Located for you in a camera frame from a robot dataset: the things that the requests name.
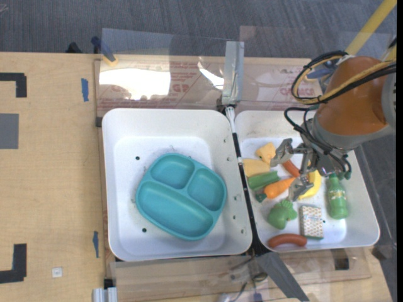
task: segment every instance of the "gray carpet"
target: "gray carpet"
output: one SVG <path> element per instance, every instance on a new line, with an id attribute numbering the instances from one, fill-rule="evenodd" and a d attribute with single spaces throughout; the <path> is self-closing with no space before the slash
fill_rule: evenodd
<path id="1" fill-rule="evenodd" d="M 83 52 L 92 53 L 91 37 L 113 28 L 243 40 L 250 57 L 312 58 L 346 48 L 382 1 L 0 0 L 0 51 L 65 52 L 76 42 Z M 360 54 L 380 57 L 396 33 L 394 9 Z M 191 47 L 184 51 L 192 52 Z M 377 164 L 379 156 L 372 158 L 378 148 L 392 149 L 383 152 L 383 165 Z M 389 250 L 397 233 L 395 137 L 366 145 L 363 151 L 379 176 L 371 193 L 382 229 L 382 265 L 397 301 L 397 251 Z M 385 174 L 386 169 L 392 174 Z"/>

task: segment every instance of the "teal plate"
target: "teal plate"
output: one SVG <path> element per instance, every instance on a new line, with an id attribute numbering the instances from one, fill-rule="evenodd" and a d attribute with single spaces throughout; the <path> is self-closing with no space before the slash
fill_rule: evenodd
<path id="1" fill-rule="evenodd" d="M 181 154 L 159 157 L 136 191 L 141 215 L 184 240 L 199 240 L 214 228 L 227 199 L 222 178 Z"/>

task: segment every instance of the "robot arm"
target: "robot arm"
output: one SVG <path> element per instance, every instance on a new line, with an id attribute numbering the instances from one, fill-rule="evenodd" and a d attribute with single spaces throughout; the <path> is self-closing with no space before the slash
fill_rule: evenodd
<path id="1" fill-rule="evenodd" d="M 318 170 L 322 176 L 335 172 L 340 178 L 349 179 L 348 152 L 364 142 L 395 133 L 396 61 L 346 56 L 344 52 L 335 52 L 314 59 L 293 83 L 292 94 L 307 106 L 288 108 L 284 114 L 303 142 L 293 148 L 290 139 L 284 140 L 273 158 L 276 165 L 294 154 L 303 155 L 301 176 L 290 187 L 293 201 L 312 187 L 307 179 L 309 172 Z M 318 65 L 337 59 L 337 69 L 324 95 L 300 98 L 298 86 L 304 77 Z M 314 117 L 308 120 L 307 113 L 313 110 Z M 304 122 L 294 123 L 289 111 L 303 111 Z"/>

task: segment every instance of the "yellow pole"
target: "yellow pole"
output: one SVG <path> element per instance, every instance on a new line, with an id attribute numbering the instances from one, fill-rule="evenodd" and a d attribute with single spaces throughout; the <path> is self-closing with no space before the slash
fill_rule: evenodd
<path id="1" fill-rule="evenodd" d="M 373 13 L 345 51 L 350 55 L 356 55 L 396 4 L 397 0 L 383 0 L 381 5 L 379 5 L 378 9 Z"/>

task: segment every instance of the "yellow cable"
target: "yellow cable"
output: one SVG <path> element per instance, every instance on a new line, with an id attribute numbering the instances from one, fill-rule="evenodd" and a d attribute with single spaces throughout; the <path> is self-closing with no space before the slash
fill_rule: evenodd
<path id="1" fill-rule="evenodd" d="M 330 60 L 330 59 L 326 59 L 326 60 L 323 60 L 322 62 L 318 62 L 313 67 L 308 68 L 305 71 L 309 70 L 309 72 L 310 72 L 313 68 L 317 67 L 320 64 L 323 64 L 324 62 L 327 62 L 328 60 Z M 367 75 L 369 75 L 369 74 L 371 74 L 373 72 L 376 72 L 377 70 L 384 69 L 384 68 L 386 68 L 387 66 L 389 66 L 391 63 L 393 63 L 395 61 L 396 61 L 396 59 L 392 59 L 392 60 L 389 60 L 387 62 L 380 62 L 380 63 L 378 63 L 378 64 L 376 64 L 376 65 L 374 65 L 374 66 L 372 66 L 372 67 L 370 67 L 370 68 L 368 68 L 366 70 L 363 70 L 362 72 L 354 75 L 352 78 L 350 78 L 347 81 L 345 81 L 339 87 L 333 89 L 332 91 L 326 93 L 323 96 L 318 96 L 318 97 L 313 98 L 313 99 L 297 99 L 297 101 L 302 103 L 302 104 L 306 104 L 306 105 L 312 105 L 312 104 L 318 103 L 319 101 L 320 102 L 326 101 L 327 99 L 331 98 L 332 96 L 334 96 L 335 94 L 337 94 L 338 92 L 343 90 L 346 86 L 350 85 L 351 83 L 354 83 L 354 82 L 366 77 Z M 301 81 L 304 79 L 304 76 L 306 76 L 306 75 L 307 74 L 301 75 L 300 78 L 295 82 L 294 87 L 293 87 L 293 95 L 298 95 L 299 85 L 300 85 Z"/>

